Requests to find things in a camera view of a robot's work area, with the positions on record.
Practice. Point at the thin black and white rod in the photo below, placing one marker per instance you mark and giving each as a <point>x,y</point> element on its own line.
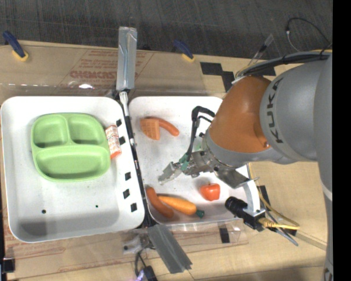
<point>132,139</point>

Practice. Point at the orange and white packet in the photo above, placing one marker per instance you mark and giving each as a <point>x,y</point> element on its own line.
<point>114,140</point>

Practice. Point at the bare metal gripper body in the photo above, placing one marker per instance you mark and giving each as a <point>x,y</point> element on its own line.
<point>199,161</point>

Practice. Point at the brown cardboard board red print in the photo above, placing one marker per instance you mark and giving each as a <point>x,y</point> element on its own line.
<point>61,66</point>

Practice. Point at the orange toy carrot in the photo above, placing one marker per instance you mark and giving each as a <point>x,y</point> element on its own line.
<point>178,204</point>

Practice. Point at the black cylinder on white bracket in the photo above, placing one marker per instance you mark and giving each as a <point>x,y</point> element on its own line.
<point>240,208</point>

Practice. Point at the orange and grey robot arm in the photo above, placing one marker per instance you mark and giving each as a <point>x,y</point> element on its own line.
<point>292,113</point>

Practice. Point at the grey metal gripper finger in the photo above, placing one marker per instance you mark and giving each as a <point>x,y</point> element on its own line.
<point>168,178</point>
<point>172,167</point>

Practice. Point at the white plastic tray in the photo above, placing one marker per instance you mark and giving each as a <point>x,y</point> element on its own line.
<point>70,209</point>
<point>175,159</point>

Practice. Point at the green divided plate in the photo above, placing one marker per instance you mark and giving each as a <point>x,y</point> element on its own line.
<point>70,157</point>

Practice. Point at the orange toy sausage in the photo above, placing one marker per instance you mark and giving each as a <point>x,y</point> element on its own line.
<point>170,127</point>
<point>158,203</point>

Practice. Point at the orange toy waffle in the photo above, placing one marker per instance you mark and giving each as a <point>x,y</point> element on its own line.
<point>150,129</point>

